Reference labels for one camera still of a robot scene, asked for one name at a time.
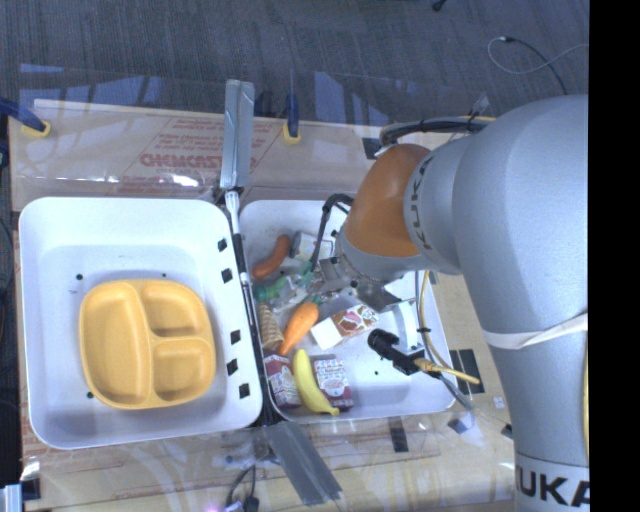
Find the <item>yellow divided plate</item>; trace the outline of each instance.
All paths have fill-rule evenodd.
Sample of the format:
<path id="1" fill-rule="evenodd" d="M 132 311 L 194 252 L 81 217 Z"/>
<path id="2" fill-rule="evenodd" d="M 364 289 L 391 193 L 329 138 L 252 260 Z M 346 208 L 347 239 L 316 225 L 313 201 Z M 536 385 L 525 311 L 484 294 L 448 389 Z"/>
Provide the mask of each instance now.
<path id="1" fill-rule="evenodd" d="M 80 354 L 93 395 L 119 409 L 188 402 L 215 377 L 204 303 L 189 287 L 130 279 L 92 288 L 80 307 Z"/>

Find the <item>toy sausage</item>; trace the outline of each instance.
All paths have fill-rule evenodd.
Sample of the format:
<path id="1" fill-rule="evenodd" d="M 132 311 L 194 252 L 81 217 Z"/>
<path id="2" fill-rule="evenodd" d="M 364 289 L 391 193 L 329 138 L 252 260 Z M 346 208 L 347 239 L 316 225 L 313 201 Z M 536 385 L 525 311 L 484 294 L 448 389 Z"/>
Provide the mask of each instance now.
<path id="1" fill-rule="evenodd" d="M 287 235 L 280 235 L 276 240 L 276 245 L 273 248 L 271 256 L 255 265 L 251 269 L 251 275 L 256 279 L 264 279 L 269 274 L 278 270 L 289 253 L 290 245 L 291 240 L 289 237 Z"/>

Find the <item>table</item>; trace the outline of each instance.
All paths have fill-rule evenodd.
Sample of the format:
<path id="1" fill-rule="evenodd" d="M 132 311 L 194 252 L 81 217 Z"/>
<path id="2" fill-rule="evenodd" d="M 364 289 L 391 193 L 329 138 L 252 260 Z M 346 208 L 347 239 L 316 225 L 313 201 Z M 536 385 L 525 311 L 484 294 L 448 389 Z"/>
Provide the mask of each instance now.
<path id="1" fill-rule="evenodd" d="M 43 109 L 60 106 L 55 102 L 40 104 Z M 88 115 L 82 106 L 63 104 L 62 108 Z M 95 105 L 87 108 L 103 119 L 113 111 L 111 107 Z M 254 168 L 252 182 L 257 185 L 246 191 L 244 204 L 261 198 L 324 198 L 336 181 L 342 191 L 354 193 L 372 162 L 364 151 L 363 139 L 375 139 L 375 127 L 302 123 L 302 143 L 287 148 L 279 143 L 281 121 L 259 119 L 256 122 L 259 130 L 254 134 L 254 149 L 266 149 L 256 158 L 259 165 Z M 447 135 L 407 137 L 431 148 L 448 138 Z M 294 151 L 295 156 L 287 150 Z M 62 155 L 65 154 L 68 163 L 83 153 L 75 151 Z M 333 165 L 322 167 L 326 160 L 322 162 L 318 155 L 328 155 L 329 163 Z M 283 160 L 311 162 L 311 165 L 300 166 L 291 178 L 291 172 L 283 174 L 280 166 Z M 341 172 L 339 164 L 345 161 L 349 163 L 349 173 Z M 329 170 L 319 179 L 319 169 Z M 34 180 L 21 179 L 15 167 L 12 171 L 13 209 L 16 211 L 39 195 L 65 195 L 70 190 L 38 190 L 31 186 L 34 183 L 30 182 Z M 286 182 L 283 182 L 283 176 L 287 177 Z M 116 185 L 125 183 L 116 181 Z M 139 187 L 140 183 L 143 182 L 133 180 L 127 183 L 129 188 L 123 190 L 130 193 L 130 186 Z M 109 185 L 106 194 L 114 194 L 113 184 L 108 180 L 84 183 L 83 186 L 100 188 L 89 191 L 92 195 L 100 195 L 104 193 L 105 184 Z M 86 188 L 73 190 L 72 195 L 86 192 Z M 144 195 L 149 189 L 137 188 L 134 192 Z M 19 261 L 18 242 L 14 232 L 15 261 Z M 20 312 L 19 267 L 16 267 L 15 279 L 17 311 Z M 343 490 L 339 500 L 314 507 L 316 510 L 446 507 L 452 511 L 483 511 L 512 507 L 513 444 L 508 430 L 505 431 L 509 414 L 464 280 L 438 275 L 433 292 L 450 350 L 458 356 L 466 357 L 471 353 L 477 363 L 482 392 L 469 395 L 474 414 L 456 403 L 449 410 L 436 414 L 305 425 L 305 432 Z M 40 499 L 26 501 L 27 510 L 221 509 L 237 475 L 255 461 L 254 441 L 259 428 L 73 451 L 48 447 L 30 429 L 24 338 L 21 322 L 17 324 L 23 479 L 37 477 L 40 484 Z M 260 499 L 261 510 L 307 509 L 280 466 L 261 461 L 256 467 L 254 494 Z M 249 492 L 250 480 L 249 475 L 239 485 L 237 498 L 241 499 Z"/>

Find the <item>wire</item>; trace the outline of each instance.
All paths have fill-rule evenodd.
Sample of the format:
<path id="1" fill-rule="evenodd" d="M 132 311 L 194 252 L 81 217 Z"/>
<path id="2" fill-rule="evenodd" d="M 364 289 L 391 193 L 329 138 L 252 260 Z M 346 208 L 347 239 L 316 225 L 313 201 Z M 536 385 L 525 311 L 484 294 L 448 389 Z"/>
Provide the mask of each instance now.
<path id="1" fill-rule="evenodd" d="M 256 465 L 254 464 L 252 475 L 251 475 L 251 492 L 249 493 L 249 496 L 253 496 L 255 492 L 256 492 Z"/>
<path id="2" fill-rule="evenodd" d="M 425 345 L 428 347 L 427 354 L 432 359 L 429 361 L 425 358 L 418 358 L 414 361 L 415 365 L 420 368 L 423 372 L 427 373 L 449 373 L 462 379 L 466 382 L 470 382 L 471 384 L 480 384 L 480 379 L 473 377 L 472 375 L 468 375 L 464 372 L 454 370 L 449 366 L 449 364 L 444 360 L 444 358 L 438 353 L 433 341 L 431 340 L 431 336 L 429 336 L 429 329 L 427 328 L 427 320 L 424 313 L 424 296 L 427 289 L 427 283 L 429 282 L 429 275 L 431 272 L 429 270 L 425 270 L 424 276 L 422 278 L 422 286 L 420 288 L 420 295 L 418 298 L 418 314 L 419 314 L 419 325 L 420 325 L 420 333 L 422 334 Z M 416 289 L 417 289 L 417 281 L 418 281 L 418 273 L 416 272 Z M 436 358 L 440 365 L 437 365 L 433 362 L 433 358 Z"/>
<path id="3" fill-rule="evenodd" d="M 419 305 L 419 320 L 420 320 L 420 332 L 422 333 L 422 337 L 424 339 L 424 342 L 427 344 L 427 346 L 429 347 L 429 349 L 431 350 L 431 353 L 435 356 L 435 358 L 438 360 L 438 362 L 440 363 L 440 365 L 443 368 L 447 368 L 449 370 L 452 370 L 452 368 L 449 366 L 449 364 L 442 358 L 442 356 L 438 353 L 438 351 L 436 350 L 436 347 L 433 344 L 433 341 L 431 340 L 431 336 L 429 336 L 429 331 L 427 330 L 427 320 L 426 320 L 426 316 L 424 313 L 424 296 L 427 290 L 427 282 L 429 281 L 429 275 L 430 275 L 430 271 L 429 270 L 425 270 L 424 272 L 424 277 L 422 278 L 422 287 L 420 288 L 420 296 L 418 299 L 418 305 Z"/>
<path id="4" fill-rule="evenodd" d="M 386 148 L 398 142 L 400 137 L 415 132 L 471 132 L 482 130 L 491 123 L 492 118 L 484 117 L 440 117 L 435 119 L 422 119 L 409 123 L 396 123 L 380 130 L 378 137 L 380 146 Z"/>
<path id="5" fill-rule="evenodd" d="M 491 46 L 496 42 L 496 41 L 502 41 L 503 43 L 511 43 L 511 42 L 516 42 L 519 43 L 525 47 L 527 47 L 529 50 L 531 50 L 533 53 L 535 53 L 538 57 L 540 57 L 540 59 L 543 60 L 543 63 L 540 64 L 539 66 L 524 70 L 524 71 L 518 71 L 518 70 L 514 70 L 514 69 L 509 69 L 505 66 L 503 66 L 502 64 L 500 64 L 495 57 L 493 56 L 493 54 L 491 53 Z M 561 57 L 567 55 L 568 53 L 577 50 L 578 48 L 588 48 L 589 44 L 588 43 L 582 43 L 582 44 L 577 44 L 565 51 L 563 51 L 562 53 L 556 55 L 553 59 L 547 59 L 542 53 L 540 53 L 536 48 L 534 48 L 532 45 L 530 45 L 529 43 L 527 43 L 526 41 L 522 41 L 521 39 L 517 39 L 515 37 L 512 36 L 499 36 L 499 37 L 494 37 L 491 41 L 489 41 L 489 44 L 487 45 L 487 53 L 489 54 L 489 58 L 491 59 L 491 62 L 493 62 L 496 66 L 498 66 L 502 71 L 509 73 L 511 75 L 528 75 L 529 73 L 533 73 L 535 71 L 538 71 L 546 66 L 549 66 L 549 69 L 553 72 L 553 74 L 556 77 L 556 80 L 558 80 L 558 83 L 560 84 L 560 87 L 562 88 L 562 92 L 566 95 L 567 93 L 567 88 L 564 85 L 564 82 L 561 80 L 560 76 L 558 75 L 558 73 L 556 72 L 555 68 L 552 66 L 552 64 L 557 61 L 558 59 L 560 59 Z"/>
<path id="6" fill-rule="evenodd" d="M 451 375 L 454 375 L 456 377 L 458 377 L 459 379 L 462 379 L 464 381 L 470 382 L 471 384 L 475 384 L 476 386 L 480 384 L 480 379 L 476 378 L 476 377 L 472 377 L 471 375 L 467 375 L 464 372 L 460 372 L 458 370 L 452 370 L 451 368 L 445 368 L 443 366 L 438 366 L 437 364 L 435 364 L 432 361 L 429 361 L 427 359 L 425 359 L 424 357 L 419 357 L 416 360 L 414 360 L 415 365 L 420 368 L 420 370 L 422 370 L 423 372 L 445 372 L 445 373 L 449 373 Z"/>
<path id="7" fill-rule="evenodd" d="M 231 503 L 233 503 L 233 493 L 235 492 L 235 490 L 237 489 L 238 485 L 240 485 L 240 482 L 242 482 L 242 480 L 244 480 L 244 477 L 247 476 L 247 474 L 249 473 L 249 471 L 253 470 L 254 471 L 254 475 L 255 475 L 255 468 L 256 468 L 256 463 L 254 462 L 251 466 L 249 466 L 247 469 L 244 469 L 240 472 L 240 474 L 236 477 L 236 479 L 233 481 L 233 483 L 231 484 L 231 488 L 229 489 L 229 492 L 227 494 L 227 499 L 225 501 L 225 507 L 228 507 L 229 505 L 231 505 Z"/>
<path id="8" fill-rule="evenodd" d="M 447 387 L 453 397 L 458 401 L 458 403 L 462 405 L 462 407 L 464 407 L 467 411 L 472 411 L 475 408 L 474 405 L 469 401 L 469 399 L 464 396 L 462 391 L 460 391 L 457 386 L 449 382 L 449 380 L 444 375 L 442 375 L 441 373 L 430 373 L 429 375 L 440 380 Z"/>

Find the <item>red package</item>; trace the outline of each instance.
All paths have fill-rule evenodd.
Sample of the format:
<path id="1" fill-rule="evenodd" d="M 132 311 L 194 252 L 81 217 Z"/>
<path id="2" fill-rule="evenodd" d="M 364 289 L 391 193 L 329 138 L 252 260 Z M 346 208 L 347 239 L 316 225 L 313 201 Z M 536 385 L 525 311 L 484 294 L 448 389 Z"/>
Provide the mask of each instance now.
<path id="1" fill-rule="evenodd" d="M 318 387 L 331 405 L 341 411 L 353 407 L 351 387 L 342 360 L 333 354 L 316 356 L 312 358 L 312 366 Z"/>
<path id="2" fill-rule="evenodd" d="M 278 354 L 265 354 L 264 358 L 269 385 L 276 404 L 282 409 L 294 409 L 302 405 L 298 388 L 293 380 L 291 362 Z"/>

